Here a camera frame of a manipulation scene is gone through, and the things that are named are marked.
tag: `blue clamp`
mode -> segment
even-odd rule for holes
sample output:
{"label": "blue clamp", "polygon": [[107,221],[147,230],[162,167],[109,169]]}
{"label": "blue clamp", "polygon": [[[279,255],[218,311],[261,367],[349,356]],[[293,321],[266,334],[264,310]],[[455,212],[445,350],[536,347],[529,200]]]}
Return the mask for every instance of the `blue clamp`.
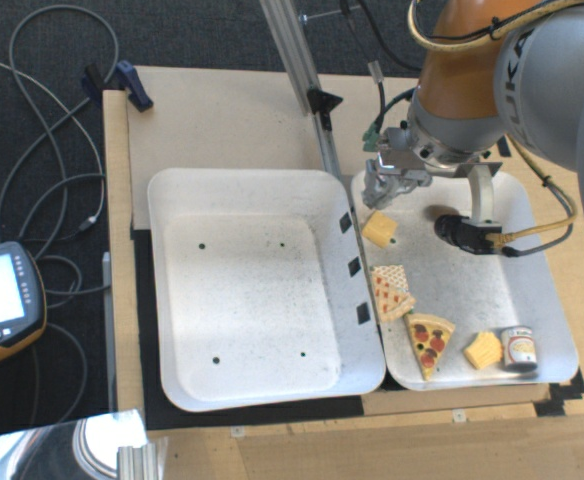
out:
{"label": "blue clamp", "polygon": [[114,74],[123,88],[130,91],[128,99],[139,112],[145,112],[147,109],[152,108],[154,102],[146,94],[139,79],[139,74],[132,64],[127,60],[120,61],[116,65]]}

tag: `yellow cheese block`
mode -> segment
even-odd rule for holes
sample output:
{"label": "yellow cheese block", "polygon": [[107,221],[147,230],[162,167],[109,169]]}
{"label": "yellow cheese block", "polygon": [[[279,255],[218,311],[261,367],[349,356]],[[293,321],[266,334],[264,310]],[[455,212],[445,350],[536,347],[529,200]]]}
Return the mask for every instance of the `yellow cheese block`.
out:
{"label": "yellow cheese block", "polygon": [[375,245],[383,248],[390,243],[397,223],[376,210],[363,226],[361,234]]}
{"label": "yellow cheese block", "polygon": [[480,332],[463,354],[472,366],[480,370],[503,359],[503,345],[493,333]]}

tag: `gray carpet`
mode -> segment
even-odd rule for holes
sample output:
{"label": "gray carpet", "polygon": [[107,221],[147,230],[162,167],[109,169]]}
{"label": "gray carpet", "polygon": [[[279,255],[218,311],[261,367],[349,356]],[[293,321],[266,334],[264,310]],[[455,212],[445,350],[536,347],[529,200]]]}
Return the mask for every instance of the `gray carpet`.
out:
{"label": "gray carpet", "polygon": [[[338,8],[338,0],[295,1],[299,11],[308,15]],[[405,27],[409,0],[366,1],[393,50],[408,62],[420,63],[423,52],[410,40]],[[432,0],[430,11],[425,10],[426,23],[433,22],[438,3]],[[52,4],[83,6],[101,15],[116,31],[120,57],[134,64],[283,70],[258,0],[0,0],[1,62],[8,61],[10,38],[21,20]],[[360,16],[357,22],[362,42],[378,51]],[[319,72],[367,74],[361,54],[338,15],[311,20],[306,33]],[[17,39],[16,66],[52,89],[69,106],[84,96],[80,86],[83,69],[96,63],[105,73],[112,58],[112,43],[104,29],[76,13],[45,14],[30,23]],[[381,57],[381,63],[387,76],[414,76],[385,57]],[[33,90],[33,97],[50,122],[61,116],[40,91]],[[102,153],[100,111],[89,106],[80,117]],[[42,132],[41,123],[16,90],[12,75],[0,68],[0,192],[14,163]],[[94,156],[76,127],[63,127],[57,135],[68,175],[95,171]],[[18,236],[30,205],[58,180],[52,148],[44,142],[24,164],[8,192],[0,222],[2,240]],[[67,219],[60,236],[73,233],[96,211],[98,188],[98,184],[88,183],[70,190]],[[56,222],[58,208],[58,198],[45,204],[26,236],[47,236]],[[27,244],[34,251],[40,247],[37,242]],[[49,252],[75,261],[82,269],[84,286],[93,287],[102,282],[101,258],[107,250],[104,214],[92,229],[76,239],[56,243]],[[51,288],[67,289],[72,282],[72,272],[64,266],[44,264],[42,268],[46,285]],[[88,358],[87,388],[70,417],[107,411],[102,294],[77,297],[51,310],[50,320],[71,331]],[[81,372],[76,351],[54,332],[47,332],[36,347],[42,386],[38,401],[30,350],[0,365],[0,432],[54,422],[72,404]]]}

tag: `black mat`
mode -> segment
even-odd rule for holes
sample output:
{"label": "black mat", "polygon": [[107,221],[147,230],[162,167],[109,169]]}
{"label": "black mat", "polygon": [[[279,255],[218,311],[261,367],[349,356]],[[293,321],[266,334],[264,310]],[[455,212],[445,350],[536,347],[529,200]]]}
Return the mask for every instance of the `black mat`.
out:
{"label": "black mat", "polygon": [[363,403],[359,396],[266,404],[204,413],[183,411],[173,405],[161,387],[152,237],[150,231],[142,230],[135,231],[133,238],[143,397],[148,430],[292,423],[363,415]]}

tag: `metal rod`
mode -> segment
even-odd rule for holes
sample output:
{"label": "metal rod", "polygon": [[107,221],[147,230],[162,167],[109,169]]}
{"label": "metal rod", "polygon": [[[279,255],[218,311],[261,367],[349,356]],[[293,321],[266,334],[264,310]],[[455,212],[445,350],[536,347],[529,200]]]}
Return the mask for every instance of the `metal rod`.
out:
{"label": "metal rod", "polygon": [[[354,6],[350,7],[350,10],[355,11],[355,10],[360,9],[360,8],[361,8],[360,5],[354,5]],[[319,14],[312,14],[310,16],[308,16],[307,14],[301,13],[301,14],[299,14],[299,21],[301,22],[302,25],[307,25],[308,21],[310,21],[310,20],[327,18],[329,16],[334,16],[335,14],[341,14],[341,9],[336,9],[334,11],[321,12]]]}
{"label": "metal rod", "polygon": [[[301,111],[306,115],[311,114],[307,93],[311,87],[320,89],[321,84],[294,2],[292,0],[259,1],[283,65],[290,77]],[[323,129],[316,115],[314,116],[314,128],[323,169],[341,179],[341,170],[332,133]]]}
{"label": "metal rod", "polygon": [[116,397],[116,357],[114,352],[114,304],[112,302],[112,261],[110,253],[103,253],[103,286],[110,286],[103,292],[103,307],[105,309],[105,357],[108,379],[108,408],[110,412],[117,410]]}

